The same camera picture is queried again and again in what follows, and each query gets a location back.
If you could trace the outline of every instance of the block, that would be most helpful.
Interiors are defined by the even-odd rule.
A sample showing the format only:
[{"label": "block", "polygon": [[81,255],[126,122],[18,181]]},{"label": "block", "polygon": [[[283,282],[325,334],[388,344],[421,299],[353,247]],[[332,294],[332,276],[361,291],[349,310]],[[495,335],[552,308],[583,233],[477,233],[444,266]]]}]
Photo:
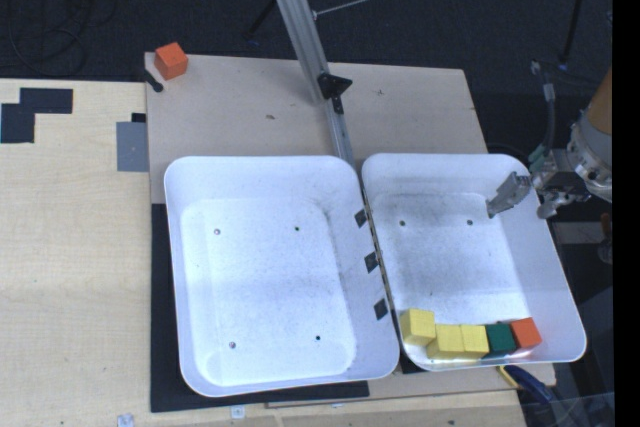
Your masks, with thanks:
[{"label": "block", "polygon": [[480,359],[489,354],[489,339],[484,326],[461,324],[462,342],[464,343],[464,357]]},{"label": "block", "polygon": [[516,350],[516,341],[509,324],[488,324],[485,326],[489,339],[489,353],[485,358],[496,358],[511,354]]},{"label": "block", "polygon": [[432,311],[409,308],[400,315],[400,331],[405,343],[427,345],[436,337],[435,315]]},{"label": "block", "polygon": [[532,349],[542,343],[542,337],[532,317],[514,320],[510,324],[513,339],[518,349]]},{"label": "block", "polygon": [[187,71],[189,58],[182,51],[180,45],[174,42],[163,47],[156,48],[156,55],[153,64],[165,80],[171,80],[183,75]]},{"label": "block", "polygon": [[427,345],[431,359],[464,358],[464,341],[459,324],[436,324],[436,339]]}]

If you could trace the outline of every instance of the yellow block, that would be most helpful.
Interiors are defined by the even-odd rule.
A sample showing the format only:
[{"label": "yellow block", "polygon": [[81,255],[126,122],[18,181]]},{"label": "yellow block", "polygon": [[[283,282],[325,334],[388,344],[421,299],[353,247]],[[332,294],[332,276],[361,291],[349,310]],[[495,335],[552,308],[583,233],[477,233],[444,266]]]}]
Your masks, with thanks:
[{"label": "yellow block", "polygon": [[489,339],[484,326],[461,324],[464,355],[466,358],[481,358],[489,353]]},{"label": "yellow block", "polygon": [[409,308],[400,315],[400,331],[405,343],[427,345],[436,337],[435,316],[432,311]]},{"label": "yellow block", "polygon": [[460,325],[436,324],[436,339],[427,345],[427,356],[431,359],[466,357]]}]

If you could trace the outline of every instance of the dark green cube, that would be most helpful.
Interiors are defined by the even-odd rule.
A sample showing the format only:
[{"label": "dark green cube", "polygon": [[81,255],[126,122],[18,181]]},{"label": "dark green cube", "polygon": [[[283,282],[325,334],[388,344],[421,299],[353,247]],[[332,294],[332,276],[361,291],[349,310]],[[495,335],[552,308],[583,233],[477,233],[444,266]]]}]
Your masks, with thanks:
[{"label": "dark green cube", "polygon": [[516,350],[516,341],[509,324],[489,324],[485,328],[489,339],[489,353],[484,358],[499,358]]}]

